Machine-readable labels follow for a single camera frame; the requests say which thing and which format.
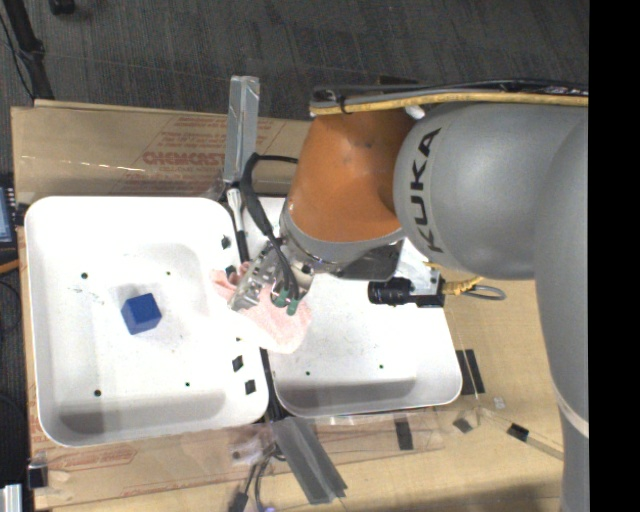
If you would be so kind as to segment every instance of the black bar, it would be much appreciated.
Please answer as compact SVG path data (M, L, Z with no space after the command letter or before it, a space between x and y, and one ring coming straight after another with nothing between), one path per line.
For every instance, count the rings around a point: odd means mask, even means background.
M20 59L31 79L31 92L36 98L52 100L53 90L44 68L44 45L35 34L22 0L3 0L9 23L20 48Z

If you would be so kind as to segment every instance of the hole in tray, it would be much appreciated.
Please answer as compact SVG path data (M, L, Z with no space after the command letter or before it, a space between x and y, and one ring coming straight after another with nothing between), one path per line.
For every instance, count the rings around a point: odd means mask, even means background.
M256 381L251 379L248 380L247 382L244 383L244 392L247 395L250 395L251 393L255 392L256 390Z
M234 372L237 372L240 368L244 366L244 361L242 360L242 356L236 357L233 361L231 361L231 363L233 364Z

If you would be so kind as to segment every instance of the pink cloth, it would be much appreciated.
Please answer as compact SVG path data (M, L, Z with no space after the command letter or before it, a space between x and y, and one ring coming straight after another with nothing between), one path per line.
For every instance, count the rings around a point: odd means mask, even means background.
M244 263L240 268L240 275L231 274L229 279L223 270L213 270L211 281L216 293L228 301L236 290L235 283L248 266L248 263ZM259 344L262 348L284 354L294 352L302 344L311 322L309 306L301 301L296 314L289 316L286 308L277 308L271 303L271 290L268 287L263 288L259 298L259 305L241 309L238 314L250 319L268 335L261 337Z

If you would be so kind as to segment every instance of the blue block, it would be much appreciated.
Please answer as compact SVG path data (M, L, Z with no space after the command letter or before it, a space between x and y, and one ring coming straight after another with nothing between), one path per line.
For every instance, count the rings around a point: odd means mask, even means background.
M121 313L130 334L153 329L162 318L160 309L158 309L156 300L151 293L127 299L122 306Z

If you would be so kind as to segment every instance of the dark floor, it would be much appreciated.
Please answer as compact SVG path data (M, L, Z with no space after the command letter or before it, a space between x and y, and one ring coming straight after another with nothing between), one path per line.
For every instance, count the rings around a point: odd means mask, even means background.
M260 78L260 114L307 119L311 88L380 75L436 85L589 81L587 0L26 0L57 99L226 113L233 74ZM0 15L5 11L0 6ZM0 173L9 110L29 105L0 32ZM26 431L16 273L0 276L0 486L20 480Z

